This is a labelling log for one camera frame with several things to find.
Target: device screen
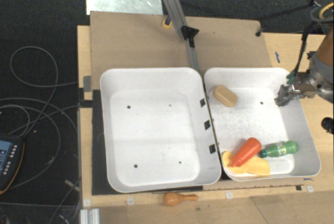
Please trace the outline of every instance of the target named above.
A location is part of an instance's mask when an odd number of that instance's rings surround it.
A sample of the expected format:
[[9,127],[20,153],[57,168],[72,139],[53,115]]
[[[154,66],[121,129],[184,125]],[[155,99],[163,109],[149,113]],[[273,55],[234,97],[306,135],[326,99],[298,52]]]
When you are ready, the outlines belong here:
[[0,173],[2,172],[12,143],[0,140]]

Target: red bottle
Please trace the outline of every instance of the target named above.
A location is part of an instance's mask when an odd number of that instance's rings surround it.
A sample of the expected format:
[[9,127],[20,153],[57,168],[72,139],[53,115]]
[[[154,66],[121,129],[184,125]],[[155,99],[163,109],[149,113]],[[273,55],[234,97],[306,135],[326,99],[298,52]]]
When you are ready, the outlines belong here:
[[240,167],[247,162],[254,155],[258,154],[262,150],[261,143],[256,138],[249,138],[241,146],[239,151],[232,158],[231,167]]

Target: wooden table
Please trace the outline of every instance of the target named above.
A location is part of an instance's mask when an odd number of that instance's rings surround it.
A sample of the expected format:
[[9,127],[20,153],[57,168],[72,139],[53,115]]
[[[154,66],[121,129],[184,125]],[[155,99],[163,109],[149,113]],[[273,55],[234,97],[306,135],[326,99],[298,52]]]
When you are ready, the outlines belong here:
[[[292,70],[296,64],[301,44],[300,34],[263,33],[266,48],[273,67]],[[324,36],[310,35],[308,51],[316,51]],[[84,77],[91,75],[90,27],[78,27],[79,87]],[[306,57],[300,71],[308,68]],[[85,100],[91,100],[91,92],[84,92]],[[101,223],[330,223],[334,219],[333,136],[326,133],[320,123],[324,117],[333,116],[333,105],[315,97],[301,100],[306,119],[321,159],[319,175],[302,181],[300,190],[296,184],[283,179],[275,187],[238,185],[230,188],[194,192],[197,202],[182,203],[175,207],[162,204],[160,193],[136,193],[122,195],[92,195],[91,151],[92,108],[80,108],[80,156],[82,173],[83,208],[100,208]],[[226,194],[232,192],[233,199]],[[128,198],[135,205],[128,205]]]

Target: bottle label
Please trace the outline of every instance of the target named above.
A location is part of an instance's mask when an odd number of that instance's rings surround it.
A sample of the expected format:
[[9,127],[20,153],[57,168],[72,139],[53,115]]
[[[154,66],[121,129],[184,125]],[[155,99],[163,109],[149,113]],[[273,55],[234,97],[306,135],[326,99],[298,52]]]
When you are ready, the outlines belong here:
[[283,146],[277,146],[279,156],[285,155],[287,153],[287,149]]

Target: black floor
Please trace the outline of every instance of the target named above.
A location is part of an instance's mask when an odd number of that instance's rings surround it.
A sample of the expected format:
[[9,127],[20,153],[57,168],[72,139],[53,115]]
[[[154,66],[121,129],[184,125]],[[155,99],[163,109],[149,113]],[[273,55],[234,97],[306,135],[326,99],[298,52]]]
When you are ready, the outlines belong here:
[[[310,0],[180,0],[186,15],[227,17],[260,20],[265,32],[301,32],[310,22]],[[317,0],[326,5],[332,0]],[[10,58],[19,48],[40,47],[47,50],[57,62],[59,84],[77,80],[76,27],[89,24],[85,0],[0,0],[0,99],[30,98],[48,101],[53,88],[37,88],[19,82],[10,71]],[[13,58],[13,69],[23,80],[35,85],[54,85],[55,67],[45,53],[38,49],[25,49]],[[52,104],[59,108],[76,106],[76,85],[56,88]],[[6,100],[0,107],[17,104],[42,110],[44,104],[37,101]],[[0,109],[0,133],[8,133],[25,124],[26,116],[20,109]],[[76,123],[76,108],[66,111]],[[32,120],[39,113],[29,110]],[[10,206],[3,203],[33,205],[76,206],[78,193],[71,191],[65,180],[78,180],[77,133],[63,114],[52,116],[61,134],[59,155],[45,173],[22,186],[9,189],[0,196],[0,214],[12,214]],[[26,139],[26,153],[13,186],[20,184],[48,167],[58,148],[57,128],[50,120],[40,120]],[[44,223],[53,210],[34,213],[35,223]],[[54,223],[60,223],[58,216]]]

